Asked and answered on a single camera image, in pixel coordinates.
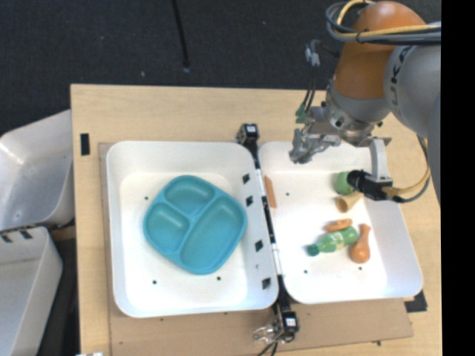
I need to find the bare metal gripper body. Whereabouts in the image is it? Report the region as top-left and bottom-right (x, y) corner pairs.
(309, 104), (376, 148)

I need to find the green round toy fruit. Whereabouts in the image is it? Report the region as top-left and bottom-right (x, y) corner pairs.
(335, 171), (356, 196)

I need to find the orange sausage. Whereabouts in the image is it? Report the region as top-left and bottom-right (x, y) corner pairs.
(263, 175), (279, 210)

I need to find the white plastic tray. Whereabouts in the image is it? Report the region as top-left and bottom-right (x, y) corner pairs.
(106, 140), (280, 319)
(258, 140), (425, 306)

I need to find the tan ice cream cone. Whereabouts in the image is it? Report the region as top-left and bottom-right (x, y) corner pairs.
(335, 191), (366, 214)

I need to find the thin black and white rod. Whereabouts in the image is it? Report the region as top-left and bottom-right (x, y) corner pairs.
(246, 139), (295, 313)

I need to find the orange pretzel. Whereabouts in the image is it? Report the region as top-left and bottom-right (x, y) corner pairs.
(325, 218), (353, 234)

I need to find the green plastic bottle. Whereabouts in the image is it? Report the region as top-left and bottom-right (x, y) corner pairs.
(306, 225), (360, 257)

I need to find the brown chicken drumstick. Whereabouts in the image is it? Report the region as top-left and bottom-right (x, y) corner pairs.
(348, 222), (373, 264)

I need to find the blue divided plate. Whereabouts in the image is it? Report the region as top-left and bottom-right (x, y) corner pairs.
(142, 174), (249, 277)

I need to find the brown flat board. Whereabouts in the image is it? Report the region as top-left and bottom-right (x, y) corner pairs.
(96, 142), (415, 356)

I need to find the black block with thin wires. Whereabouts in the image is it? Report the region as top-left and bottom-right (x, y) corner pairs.
(275, 309), (300, 340)
(236, 123), (261, 145)

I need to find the black cylinder on white bracket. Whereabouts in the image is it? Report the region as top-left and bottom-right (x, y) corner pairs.
(347, 137), (394, 202)

